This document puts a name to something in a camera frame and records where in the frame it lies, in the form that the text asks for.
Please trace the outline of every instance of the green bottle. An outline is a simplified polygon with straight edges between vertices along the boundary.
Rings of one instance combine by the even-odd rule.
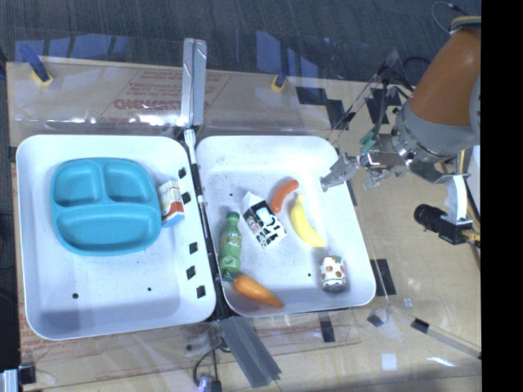
[[[238,221],[238,213],[227,213],[227,224],[220,234],[220,260],[218,265],[222,274],[226,271],[231,273],[239,272],[242,234],[238,230]]]

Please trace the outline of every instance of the yellow banana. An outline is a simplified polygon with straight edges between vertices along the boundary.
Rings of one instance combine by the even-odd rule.
[[[313,247],[323,247],[325,241],[318,235],[316,231],[311,227],[309,221],[305,215],[305,209],[303,208],[303,196],[300,194],[296,199],[296,203],[291,209],[291,222],[300,238],[309,243]]]

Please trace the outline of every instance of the dark floor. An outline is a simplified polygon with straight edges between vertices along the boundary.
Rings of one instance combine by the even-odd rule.
[[[412,84],[449,38],[450,21],[480,15],[482,0],[0,0],[0,47],[16,60],[21,39],[68,33],[149,42],[200,38],[208,68],[279,73],[284,48],[318,68],[291,75],[367,81],[392,49]],[[272,43],[276,51],[268,51]],[[170,65],[168,45],[148,46],[144,62]],[[59,55],[50,48],[43,55]],[[63,56],[75,56],[71,51]],[[0,371],[18,366],[16,273],[5,82],[0,81]]]

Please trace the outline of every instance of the white plastic tray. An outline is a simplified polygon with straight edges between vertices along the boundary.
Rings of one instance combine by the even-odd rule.
[[[143,251],[68,251],[52,227],[51,177],[63,162],[87,157],[134,160],[156,186],[185,168],[181,192],[192,199],[184,206],[185,219],[162,228]],[[25,307],[38,335],[64,340],[139,331],[196,323],[212,313],[216,293],[198,204],[186,152],[177,142],[161,136],[31,136],[17,150],[16,168]]]
[[[280,183],[295,178],[300,184],[277,215],[288,232],[278,244],[263,250],[243,218],[239,222],[241,271],[268,287],[284,307],[249,300],[225,282],[226,300],[235,312],[248,317],[291,314],[359,306],[373,299],[376,282],[348,188],[338,185],[324,192],[320,186],[320,177],[337,160],[330,143],[316,136],[210,136],[199,143],[196,157],[217,252],[227,212],[242,215],[248,191],[269,202]],[[289,212],[296,193],[304,195],[309,222],[325,247],[311,247],[294,232]],[[318,262],[328,255],[346,262],[345,291],[321,288]]]

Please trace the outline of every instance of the blue divided plate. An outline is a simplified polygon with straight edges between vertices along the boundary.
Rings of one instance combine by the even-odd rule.
[[[80,158],[60,165],[51,180],[56,236],[83,255],[116,255],[149,247],[162,217],[149,173],[122,158]]]

